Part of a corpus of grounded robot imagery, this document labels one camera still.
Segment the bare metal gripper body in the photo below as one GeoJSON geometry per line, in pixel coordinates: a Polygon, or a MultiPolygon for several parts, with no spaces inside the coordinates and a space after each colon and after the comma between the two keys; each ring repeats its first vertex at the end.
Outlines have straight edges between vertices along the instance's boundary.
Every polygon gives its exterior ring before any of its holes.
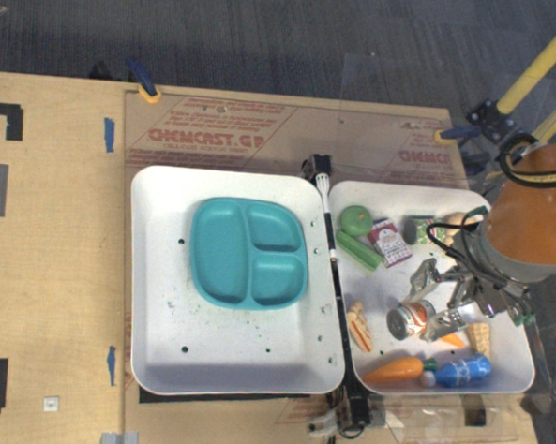
{"type": "Polygon", "coordinates": [[[528,284],[517,282],[500,273],[486,273],[457,262],[440,274],[439,282],[455,284],[447,307],[452,310],[476,304],[482,315],[494,318],[506,313],[515,326],[533,323],[533,307],[528,284]]]}

